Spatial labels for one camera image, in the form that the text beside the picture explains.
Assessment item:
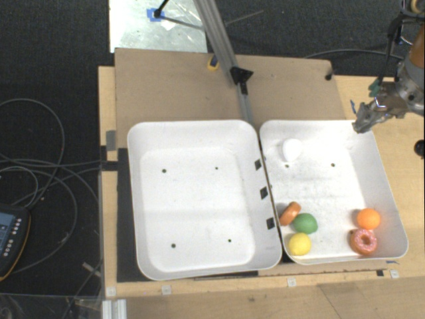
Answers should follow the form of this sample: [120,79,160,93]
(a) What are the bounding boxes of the orange round biscuit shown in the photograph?
[278,201,302,227]

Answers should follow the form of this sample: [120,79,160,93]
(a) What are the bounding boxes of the orange fruit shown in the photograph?
[357,208,381,231]

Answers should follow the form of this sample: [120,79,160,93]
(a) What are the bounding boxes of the green lime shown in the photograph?
[291,213,319,235]

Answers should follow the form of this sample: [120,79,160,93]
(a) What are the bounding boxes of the brown cardboard board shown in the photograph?
[114,47,388,282]

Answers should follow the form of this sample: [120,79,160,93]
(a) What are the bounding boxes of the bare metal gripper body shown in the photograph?
[373,77,425,120]

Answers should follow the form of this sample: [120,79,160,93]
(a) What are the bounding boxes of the white egg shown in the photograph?
[282,138,303,162]

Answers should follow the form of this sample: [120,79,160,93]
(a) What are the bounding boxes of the yellow lemon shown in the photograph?
[288,233,312,257]

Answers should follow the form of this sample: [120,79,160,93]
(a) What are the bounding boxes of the white plastic tray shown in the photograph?
[258,119,409,266]
[127,119,284,281]

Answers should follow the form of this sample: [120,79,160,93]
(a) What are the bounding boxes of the pink frosted doughnut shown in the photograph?
[349,228,378,256]

